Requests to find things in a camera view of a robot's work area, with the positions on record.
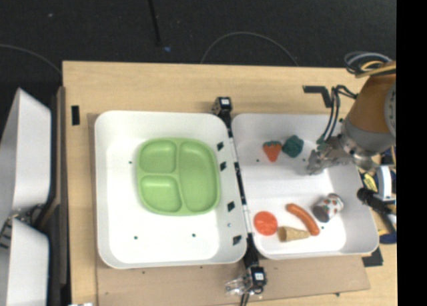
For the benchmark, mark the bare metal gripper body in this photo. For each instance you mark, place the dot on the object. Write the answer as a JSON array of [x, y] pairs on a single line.
[[337, 155]]

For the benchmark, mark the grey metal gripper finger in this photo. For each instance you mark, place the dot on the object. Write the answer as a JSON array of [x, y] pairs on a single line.
[[313, 159], [319, 170]]

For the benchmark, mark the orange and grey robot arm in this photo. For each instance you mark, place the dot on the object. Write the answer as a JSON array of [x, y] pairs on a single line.
[[370, 108]]

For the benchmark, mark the dark green toy broccoli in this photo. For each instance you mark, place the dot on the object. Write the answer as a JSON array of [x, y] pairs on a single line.
[[293, 146]]

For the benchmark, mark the small white printed can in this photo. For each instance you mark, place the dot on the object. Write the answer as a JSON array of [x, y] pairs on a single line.
[[328, 207]]

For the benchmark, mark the white plastic tray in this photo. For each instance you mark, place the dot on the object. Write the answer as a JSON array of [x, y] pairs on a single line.
[[280, 184], [160, 241]]

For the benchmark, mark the orange toy strawberry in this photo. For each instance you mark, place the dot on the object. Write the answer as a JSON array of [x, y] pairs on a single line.
[[272, 151]]

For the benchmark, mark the orange toy sausage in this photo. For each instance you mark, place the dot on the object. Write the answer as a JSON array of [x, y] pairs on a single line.
[[303, 218]]

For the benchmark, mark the tan toy ice cream cone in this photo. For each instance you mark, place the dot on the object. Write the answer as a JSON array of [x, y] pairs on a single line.
[[292, 234]]

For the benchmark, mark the round orange toy slice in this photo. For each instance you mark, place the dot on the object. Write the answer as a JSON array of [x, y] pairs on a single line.
[[265, 223]]

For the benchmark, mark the thin black and white rod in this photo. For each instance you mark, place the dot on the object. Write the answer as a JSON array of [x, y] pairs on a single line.
[[238, 178]]

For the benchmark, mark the green divided plate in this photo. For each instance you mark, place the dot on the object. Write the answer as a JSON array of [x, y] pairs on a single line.
[[197, 178]]

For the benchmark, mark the pale wood board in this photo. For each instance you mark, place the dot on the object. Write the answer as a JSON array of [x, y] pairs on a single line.
[[166, 88]]

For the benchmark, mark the black cylinder on white bracket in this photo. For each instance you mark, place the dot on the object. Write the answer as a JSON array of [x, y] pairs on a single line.
[[370, 198]]

